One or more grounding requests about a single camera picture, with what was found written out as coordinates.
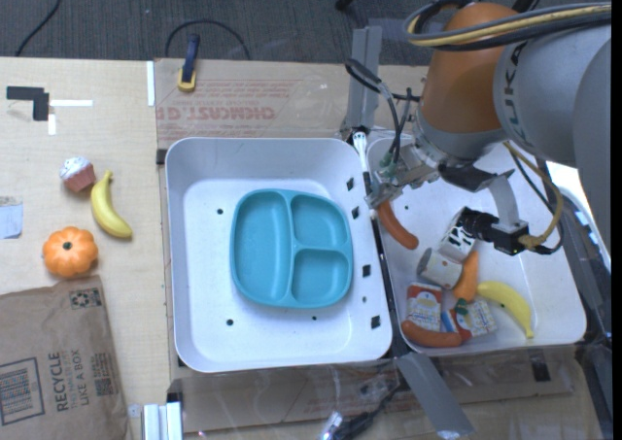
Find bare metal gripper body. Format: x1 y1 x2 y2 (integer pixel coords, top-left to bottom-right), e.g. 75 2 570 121
374 143 442 192

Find orange toy sausage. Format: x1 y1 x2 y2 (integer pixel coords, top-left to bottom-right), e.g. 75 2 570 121
400 320 464 350
377 199 421 252

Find white can with dots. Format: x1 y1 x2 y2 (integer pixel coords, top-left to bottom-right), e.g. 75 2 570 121
416 247 465 291

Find orange toy carrot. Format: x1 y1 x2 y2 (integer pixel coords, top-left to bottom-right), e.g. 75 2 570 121
452 250 481 304

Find red and white carton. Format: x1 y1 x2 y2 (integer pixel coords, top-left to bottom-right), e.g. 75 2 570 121
404 282 444 333

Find teal divided plate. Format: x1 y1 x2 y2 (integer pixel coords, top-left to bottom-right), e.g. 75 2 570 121
228 187 355 310

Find white and yellow carton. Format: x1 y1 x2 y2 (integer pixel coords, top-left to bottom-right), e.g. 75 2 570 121
454 298 500 339

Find yellow banana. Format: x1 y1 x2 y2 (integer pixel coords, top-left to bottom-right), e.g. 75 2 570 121
475 280 536 340
89 169 134 241

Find brown cardboard board red print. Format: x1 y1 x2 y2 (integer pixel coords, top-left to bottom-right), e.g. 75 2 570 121
154 57 575 433

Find white plastic tray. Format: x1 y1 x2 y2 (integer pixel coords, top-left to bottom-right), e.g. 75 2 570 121
365 135 589 357
164 136 395 374

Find pink toy cupcake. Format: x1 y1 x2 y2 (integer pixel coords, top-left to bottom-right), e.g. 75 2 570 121
58 155 97 194

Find orange toy pumpkin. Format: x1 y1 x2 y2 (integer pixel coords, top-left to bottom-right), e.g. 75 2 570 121
41 225 100 280

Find brown paper bag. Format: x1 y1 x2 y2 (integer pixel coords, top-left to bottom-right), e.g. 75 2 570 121
0 274 131 440

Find black cylinder on white bracket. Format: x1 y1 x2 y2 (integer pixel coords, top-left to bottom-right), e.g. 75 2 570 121
438 163 532 257

